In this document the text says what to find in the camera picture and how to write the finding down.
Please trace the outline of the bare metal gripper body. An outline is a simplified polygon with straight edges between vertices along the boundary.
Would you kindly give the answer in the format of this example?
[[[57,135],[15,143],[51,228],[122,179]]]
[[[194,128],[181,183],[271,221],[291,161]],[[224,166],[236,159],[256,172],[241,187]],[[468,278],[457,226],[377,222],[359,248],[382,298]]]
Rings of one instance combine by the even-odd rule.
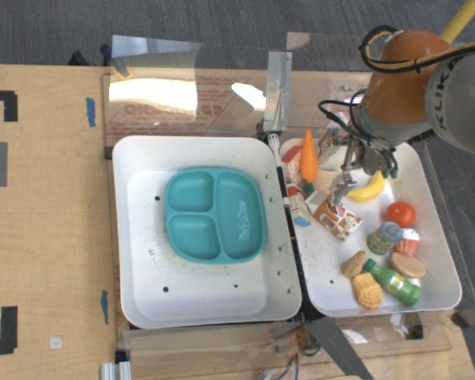
[[[361,169],[367,175],[396,175],[397,161],[394,155],[396,143],[386,139],[364,139],[352,136],[353,159],[351,170]]]

